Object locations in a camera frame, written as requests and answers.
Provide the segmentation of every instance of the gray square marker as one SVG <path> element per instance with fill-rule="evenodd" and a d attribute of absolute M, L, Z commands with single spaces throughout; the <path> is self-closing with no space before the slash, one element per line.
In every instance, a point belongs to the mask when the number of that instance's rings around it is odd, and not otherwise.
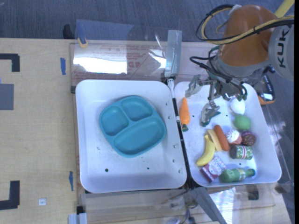
<path fill-rule="evenodd" d="M 14 84 L 0 84 L 0 110 L 14 110 Z"/>

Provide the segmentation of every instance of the black cable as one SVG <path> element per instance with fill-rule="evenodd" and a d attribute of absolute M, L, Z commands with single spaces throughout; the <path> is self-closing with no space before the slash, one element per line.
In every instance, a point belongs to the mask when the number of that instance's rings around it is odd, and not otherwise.
<path fill-rule="evenodd" d="M 211 67 L 212 67 L 212 69 L 213 69 L 213 71 L 214 71 L 215 73 L 217 73 L 217 70 L 216 70 L 216 68 L 214 67 L 213 63 L 212 63 L 211 53 L 212 53 L 212 51 L 214 51 L 214 50 L 216 50 L 216 49 L 211 49 L 211 50 L 209 51 L 209 53 L 208 53 L 209 62 L 210 62 Z"/>
<path fill-rule="evenodd" d="M 234 5 L 231 5 L 231 4 L 224 4 L 224 5 L 220 5 L 220 6 L 217 6 L 216 8 L 214 8 L 212 11 L 210 11 L 208 14 L 206 14 L 206 17 L 200 22 L 200 24 L 198 25 L 197 29 L 196 29 L 196 32 L 195 32 L 195 35 L 196 37 L 201 40 L 201 41 L 205 41 L 205 42 L 212 42 L 212 41 L 224 41 L 224 40 L 227 40 L 227 39 L 232 39 L 232 38 L 235 38 L 237 36 L 239 36 L 240 34 L 238 35 L 234 35 L 234 36 L 230 36 L 230 37 L 226 37 L 226 38 L 220 38 L 220 39 L 203 39 L 201 37 L 198 36 L 198 33 L 199 33 L 199 29 L 201 27 L 201 25 L 204 23 L 204 21 L 209 17 L 209 16 L 213 16 L 213 14 L 215 12 L 218 12 L 218 11 L 221 11 L 223 9 L 226 9 L 226 8 L 232 8 Z M 294 19 L 288 19 L 288 20 L 283 20 L 283 21 L 277 21 L 277 22 L 274 22 L 270 25 L 267 25 L 267 26 L 264 26 L 262 28 L 259 28 L 257 30 L 254 30 L 252 33 L 249 33 L 247 34 L 246 36 L 244 37 L 241 37 L 237 40 L 234 40 L 234 41 L 231 41 L 231 42 L 226 42 L 226 43 L 223 43 L 223 44 L 229 44 L 229 43 L 233 43 L 233 42 L 236 42 L 236 41 L 239 41 L 241 39 L 244 39 L 248 36 L 251 36 L 251 35 L 254 35 L 254 34 L 258 34 L 264 30 L 267 30 L 267 29 L 270 29 L 270 28 L 274 28 L 274 27 L 279 27 L 279 26 L 284 26 L 284 25 L 292 25 L 292 24 L 295 24 L 295 20 Z"/>
<path fill-rule="evenodd" d="M 210 60 L 210 59 L 213 59 L 215 56 L 211 56 L 211 57 L 200 57 L 200 56 L 197 56 L 196 58 L 199 59 L 199 60 Z"/>
<path fill-rule="evenodd" d="M 291 19 L 291 20 L 284 20 L 284 21 L 278 21 L 278 22 L 275 22 L 275 23 L 273 23 L 271 25 L 267 25 L 267 26 L 265 26 L 263 28 L 254 30 L 252 33 L 249 33 L 249 34 L 245 35 L 244 37 L 241 37 L 240 39 L 237 39 L 237 40 L 231 41 L 231 42 L 226 42 L 226 43 L 223 43 L 223 44 L 230 44 L 230 43 L 239 41 L 241 39 L 244 39 L 244 38 L 249 37 L 249 36 L 254 35 L 254 34 L 258 34 L 258 33 L 262 32 L 262 31 L 270 29 L 270 28 L 275 28 L 275 27 L 280 27 L 280 26 L 285 26 L 285 25 L 292 25 L 292 24 L 295 24 L 295 20 L 293 20 L 293 19 Z M 240 34 L 234 35 L 234 36 L 225 37 L 225 38 L 220 38 L 220 39 L 203 39 L 203 38 L 199 38 L 199 39 L 201 41 L 224 41 L 224 40 L 227 40 L 227 39 L 232 39 L 232 38 L 237 37 L 239 35 Z"/>
<path fill-rule="evenodd" d="M 189 59 L 190 59 L 190 61 L 192 61 L 193 63 L 199 65 L 201 68 L 206 69 L 207 71 L 211 72 L 211 73 L 214 74 L 215 76 L 219 76 L 219 77 L 225 79 L 227 83 L 229 83 L 229 82 L 232 80 L 232 77 L 225 76 L 225 75 L 221 74 L 221 73 L 218 72 L 215 68 L 214 68 L 214 70 L 213 70 L 213 69 L 211 69 L 209 66 L 207 66 L 207 65 L 205 65 L 205 64 L 203 64 L 203 63 L 201 63 L 201 62 L 195 61 L 194 59 L 199 59 L 199 60 L 200 60 L 200 58 L 198 58 L 197 56 L 192 56 L 192 57 L 190 57 Z"/>
<path fill-rule="evenodd" d="M 243 84 L 240 84 L 240 86 L 245 90 L 245 94 L 243 95 L 243 99 L 246 100 L 248 93 L 247 93 L 247 89 L 245 88 L 245 86 Z"/>
<path fill-rule="evenodd" d="M 206 17 L 200 22 L 200 24 L 198 25 L 196 32 L 195 32 L 195 36 L 201 40 L 201 38 L 197 35 L 198 31 L 201 27 L 201 25 L 203 24 L 203 22 L 209 17 L 209 16 L 213 16 L 213 14 L 217 11 L 223 10 L 225 8 L 232 8 L 234 5 L 233 4 L 223 4 L 220 6 L 215 7 L 212 11 L 210 11 L 209 13 L 206 14 Z"/>
<path fill-rule="evenodd" d="M 189 217 L 190 217 L 190 211 L 189 209 L 187 209 L 184 220 L 179 224 L 184 224 Z"/>

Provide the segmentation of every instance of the gray carpet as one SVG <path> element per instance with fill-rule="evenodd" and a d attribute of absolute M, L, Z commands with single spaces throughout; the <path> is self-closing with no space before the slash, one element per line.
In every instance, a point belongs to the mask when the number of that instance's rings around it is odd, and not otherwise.
<path fill-rule="evenodd" d="M 76 19 L 183 29 L 184 41 L 199 41 L 197 22 L 221 4 L 257 4 L 275 12 L 284 0 L 0 0 L 0 37 L 63 39 L 63 27 Z M 287 14 L 294 13 L 294 5 Z M 281 183 L 294 183 L 294 83 L 269 74 L 276 101 L 263 107 L 279 134 Z M 284 194 L 294 223 L 294 187 Z"/>

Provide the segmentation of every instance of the green bottle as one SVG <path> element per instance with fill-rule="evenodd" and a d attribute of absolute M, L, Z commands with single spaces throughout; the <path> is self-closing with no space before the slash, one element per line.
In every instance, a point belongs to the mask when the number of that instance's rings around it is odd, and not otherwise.
<path fill-rule="evenodd" d="M 219 177 L 223 182 L 239 182 L 244 180 L 246 177 L 252 177 L 255 174 L 256 172 L 252 168 L 234 168 L 224 170 Z"/>

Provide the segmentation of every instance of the blue tape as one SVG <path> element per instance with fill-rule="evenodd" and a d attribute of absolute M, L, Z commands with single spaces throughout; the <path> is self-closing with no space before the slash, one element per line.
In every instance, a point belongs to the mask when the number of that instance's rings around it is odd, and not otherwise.
<path fill-rule="evenodd" d="M 64 58 L 60 58 L 60 68 L 61 68 L 61 72 L 62 72 L 62 75 L 66 75 L 65 73 L 65 59 Z"/>
<path fill-rule="evenodd" d="M 71 184 L 71 190 L 74 190 L 74 186 L 73 186 L 73 172 L 70 171 L 70 175 L 69 175 L 69 180 L 70 180 L 70 184 Z"/>

